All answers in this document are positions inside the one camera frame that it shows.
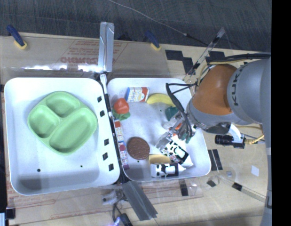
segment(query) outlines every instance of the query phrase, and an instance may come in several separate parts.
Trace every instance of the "toy banana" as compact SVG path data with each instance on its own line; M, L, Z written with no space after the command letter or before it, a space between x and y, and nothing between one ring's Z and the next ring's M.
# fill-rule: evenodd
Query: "toy banana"
M149 98L146 101L148 104L154 104L154 103L165 103L167 105L173 106L175 107L174 103L172 102L171 98L166 95L166 94L161 94L161 93L156 93L156 94L152 94L151 96L149 96Z

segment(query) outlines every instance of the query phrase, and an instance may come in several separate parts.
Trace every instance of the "dark gray fabric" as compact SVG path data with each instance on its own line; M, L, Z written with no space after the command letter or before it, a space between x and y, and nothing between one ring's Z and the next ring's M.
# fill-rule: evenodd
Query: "dark gray fabric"
M115 25L115 39L127 32L143 41L150 30L160 43L204 46L182 33L209 43L221 27L226 39L219 48L270 52L272 0L0 0L0 34L18 31L98 38L100 22ZM0 101L0 133L2 133Z

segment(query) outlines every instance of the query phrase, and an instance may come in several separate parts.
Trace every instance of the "green object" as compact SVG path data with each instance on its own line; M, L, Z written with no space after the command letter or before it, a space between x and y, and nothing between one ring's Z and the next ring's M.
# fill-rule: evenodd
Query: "green object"
M28 127L51 150L68 155L78 150L96 131L93 111L65 91L51 93L28 115Z
M125 120L131 116L131 114L129 112L125 113L125 114L118 114L118 113L116 113L114 108L112 108L112 113L113 113L113 116L120 121Z
M170 106L165 110L165 115L168 121L178 112L177 107Z

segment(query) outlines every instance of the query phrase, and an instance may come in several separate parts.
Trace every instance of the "brown disc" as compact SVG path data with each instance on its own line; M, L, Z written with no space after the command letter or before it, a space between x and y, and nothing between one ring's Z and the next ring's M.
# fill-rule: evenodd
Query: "brown disc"
M137 160L143 160L149 156L149 144L140 137L132 137L126 145L127 153Z

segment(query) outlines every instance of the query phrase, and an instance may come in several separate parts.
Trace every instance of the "white tray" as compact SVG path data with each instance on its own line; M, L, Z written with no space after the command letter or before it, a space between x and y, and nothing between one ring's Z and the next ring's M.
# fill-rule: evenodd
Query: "white tray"
M96 132L71 155L50 150L27 125L31 109L54 91L73 94L98 119ZM102 87L98 82L84 78L14 78L6 83L4 96L10 180L18 193L44 194L105 186L117 181L120 168Z
M110 96L111 105L120 97L125 97L128 87L149 87L149 94L163 93L167 94L166 83L184 83L179 79L172 78L117 78L108 83L108 94ZM182 87L171 86L171 90L175 91ZM188 89L176 93L176 97L186 108L187 103L191 99L191 93ZM160 151L155 148L155 143L160 136L166 132L162 124L167 122L165 109L168 107L163 103L149 105L145 102L129 102L131 116L121 121L124 130L125 142L131 137L141 137L145 139L150 146L150 153L159 154ZM148 158L145 160L136 160L128 154L128 164L130 169L125 170L127 177L133 181L156 181L175 178L193 178L208 174L211 170L211 161L207 151L203 133L200 129L192 137L190 142L185 145L181 141L182 148L190 154L194 165L184 170L179 176L169 177L165 179L153 178L150 175L150 166Z

